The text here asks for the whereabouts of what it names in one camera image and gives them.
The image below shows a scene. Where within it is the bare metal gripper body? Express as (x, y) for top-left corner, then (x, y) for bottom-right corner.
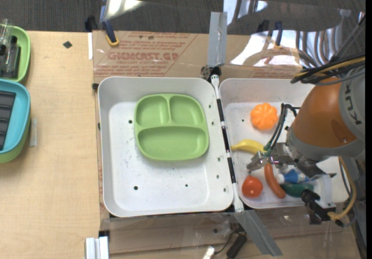
(269, 141), (325, 179)

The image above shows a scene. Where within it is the yellow banana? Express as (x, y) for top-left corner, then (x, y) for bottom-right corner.
(230, 139), (267, 154)

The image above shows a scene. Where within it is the blue and white tube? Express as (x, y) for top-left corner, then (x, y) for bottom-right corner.
(276, 168), (310, 185)

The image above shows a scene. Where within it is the red toy tomato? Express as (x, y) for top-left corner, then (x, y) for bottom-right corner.
(241, 175), (264, 198)

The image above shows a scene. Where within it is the orange-red sausage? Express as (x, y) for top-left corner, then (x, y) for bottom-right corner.
(263, 163), (287, 199)

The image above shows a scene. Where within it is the dark green toy vegetable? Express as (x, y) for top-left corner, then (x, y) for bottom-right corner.
(280, 182), (315, 198)

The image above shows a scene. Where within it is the orange toy pumpkin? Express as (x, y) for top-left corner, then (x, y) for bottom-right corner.
(250, 102), (279, 131)

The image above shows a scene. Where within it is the thin black and white rod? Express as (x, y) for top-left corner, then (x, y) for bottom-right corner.
(209, 74), (245, 214)

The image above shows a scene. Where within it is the white plastic tray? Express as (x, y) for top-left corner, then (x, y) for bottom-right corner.
(218, 78), (350, 210)
(97, 76), (235, 218)

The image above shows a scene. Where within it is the brown cardboard board red print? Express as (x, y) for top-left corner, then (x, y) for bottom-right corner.
(92, 30), (351, 254)

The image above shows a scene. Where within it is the small pale stick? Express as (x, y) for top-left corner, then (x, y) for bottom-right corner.
(28, 118), (38, 148)

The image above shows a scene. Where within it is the black ribbed tray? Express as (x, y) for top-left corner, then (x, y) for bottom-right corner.
(0, 90), (17, 151)

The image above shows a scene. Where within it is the clear plastic bottle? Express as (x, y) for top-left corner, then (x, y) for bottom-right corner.
(0, 18), (21, 79)

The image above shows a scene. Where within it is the black cylinder on white bracket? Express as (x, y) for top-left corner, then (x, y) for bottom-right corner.
(301, 173), (338, 224)

